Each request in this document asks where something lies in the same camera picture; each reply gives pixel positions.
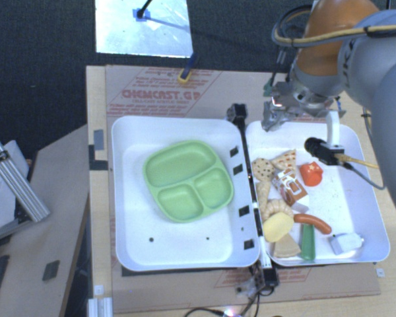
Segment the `toy sausage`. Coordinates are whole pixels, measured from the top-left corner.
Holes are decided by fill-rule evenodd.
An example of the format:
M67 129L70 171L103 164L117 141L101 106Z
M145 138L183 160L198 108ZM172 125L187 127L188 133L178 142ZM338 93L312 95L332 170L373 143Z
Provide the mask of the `toy sausage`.
M296 214L294 216L295 223L306 223L313 225L315 228L320 230L323 234L328 235L331 232L331 227L323 220L309 214Z

